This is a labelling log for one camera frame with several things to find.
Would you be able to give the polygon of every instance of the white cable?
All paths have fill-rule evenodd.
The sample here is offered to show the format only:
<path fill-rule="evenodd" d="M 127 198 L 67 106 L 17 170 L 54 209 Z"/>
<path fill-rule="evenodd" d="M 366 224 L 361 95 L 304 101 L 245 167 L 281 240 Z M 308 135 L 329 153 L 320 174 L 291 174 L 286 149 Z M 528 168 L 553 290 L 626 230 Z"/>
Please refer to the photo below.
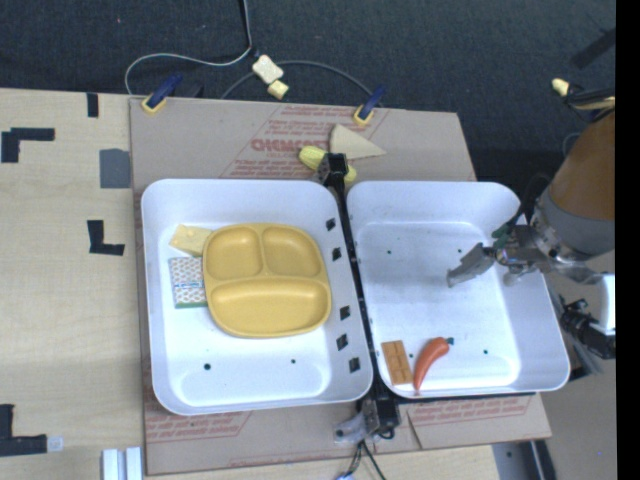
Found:
<path fill-rule="evenodd" d="M 131 91 L 131 87 L 129 86 L 129 74 L 131 73 L 133 68 L 135 68 L 139 63 L 149 59 L 170 58 L 170 59 L 185 60 L 188 62 L 195 62 L 196 64 L 202 64 L 204 66 L 209 66 L 214 68 L 225 68 L 225 67 L 233 66 L 234 64 L 237 64 L 238 62 L 246 58 L 247 55 L 249 55 L 249 53 L 251 53 L 251 50 L 253 49 L 253 40 L 251 38 L 251 24 L 249 20 L 249 6 L 247 5 L 247 0 L 242 0 L 242 8 L 244 11 L 245 30 L 246 30 L 247 41 L 249 45 L 247 46 L 247 49 L 240 54 L 240 56 L 228 62 L 209 62 L 206 60 L 196 59 L 194 57 L 189 57 L 187 55 L 180 55 L 177 53 L 161 52 L 161 53 L 151 53 L 149 55 L 143 55 L 142 57 L 139 57 L 135 61 L 133 61 L 129 65 L 129 67 L 127 68 L 127 71 L 124 74 L 124 85 L 127 89 L 127 93 L 133 94 L 133 92 Z"/>

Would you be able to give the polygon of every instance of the black fabric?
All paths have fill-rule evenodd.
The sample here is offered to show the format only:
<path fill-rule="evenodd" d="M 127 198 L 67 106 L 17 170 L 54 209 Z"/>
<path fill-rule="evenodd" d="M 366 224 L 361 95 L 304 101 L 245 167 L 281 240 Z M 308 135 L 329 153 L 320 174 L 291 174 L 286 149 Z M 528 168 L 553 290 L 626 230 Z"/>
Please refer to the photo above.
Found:
<path fill-rule="evenodd" d="M 123 93 L 125 70 L 142 55 L 228 60 L 246 46 L 239 0 L 2 2 L 2 87 Z M 518 193 L 536 172 L 555 172 L 564 137 L 585 125 L 562 105 L 551 80 L 586 89 L 615 85 L 616 48 L 607 31 L 616 28 L 616 0 L 248 3 L 259 52 L 326 63 L 371 89 L 384 84 L 387 107 L 458 113 L 479 179 Z M 250 64 L 151 60 L 133 70 L 130 82 L 135 93 L 148 94 L 178 71 L 183 84 L 201 83 L 203 96 L 215 98 Z M 289 66 L 285 81 L 285 101 L 363 103 L 358 87 L 317 68 Z M 231 97 L 273 101 L 257 80 Z"/>

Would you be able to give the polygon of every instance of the blue clamp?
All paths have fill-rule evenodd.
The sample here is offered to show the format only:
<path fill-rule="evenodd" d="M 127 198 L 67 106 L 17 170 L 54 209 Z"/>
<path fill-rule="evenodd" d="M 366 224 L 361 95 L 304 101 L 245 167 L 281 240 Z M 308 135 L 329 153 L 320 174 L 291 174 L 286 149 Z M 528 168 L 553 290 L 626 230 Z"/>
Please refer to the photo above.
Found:
<path fill-rule="evenodd" d="M 353 120 L 358 126 L 366 126 L 373 117 L 373 108 L 382 99 L 387 89 L 384 85 L 376 87 L 369 99 L 360 105 L 353 114 Z"/>
<path fill-rule="evenodd" d="M 155 114 L 167 103 L 167 96 L 170 96 L 176 87 L 182 82 L 182 75 L 176 73 L 167 78 L 160 86 L 141 103 L 142 108 L 148 114 Z"/>

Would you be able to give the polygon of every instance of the beige triangular block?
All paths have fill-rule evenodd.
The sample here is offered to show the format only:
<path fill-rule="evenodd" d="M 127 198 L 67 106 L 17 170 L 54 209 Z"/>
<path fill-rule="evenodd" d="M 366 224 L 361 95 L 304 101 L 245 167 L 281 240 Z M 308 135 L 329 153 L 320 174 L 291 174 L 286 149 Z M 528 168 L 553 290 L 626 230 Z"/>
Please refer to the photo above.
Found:
<path fill-rule="evenodd" d="M 341 124 L 335 125 L 331 130 L 329 149 L 332 153 L 344 153 L 349 160 L 381 156 L 387 153 L 370 140 Z"/>

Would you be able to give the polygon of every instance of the brown object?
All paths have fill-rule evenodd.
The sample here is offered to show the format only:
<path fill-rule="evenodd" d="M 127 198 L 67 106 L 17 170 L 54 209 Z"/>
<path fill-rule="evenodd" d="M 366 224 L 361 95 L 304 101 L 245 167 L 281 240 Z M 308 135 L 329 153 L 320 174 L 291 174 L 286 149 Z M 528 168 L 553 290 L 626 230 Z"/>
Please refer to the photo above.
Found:
<path fill-rule="evenodd" d="M 407 359 L 407 353 L 402 340 L 382 343 L 382 352 L 387 362 L 391 383 L 394 386 L 397 384 L 407 384 L 413 380 L 411 367 L 409 366 L 409 360 Z"/>
<path fill-rule="evenodd" d="M 567 155 L 549 188 L 566 212 L 599 220 L 615 218 L 616 117 L 590 124 Z"/>

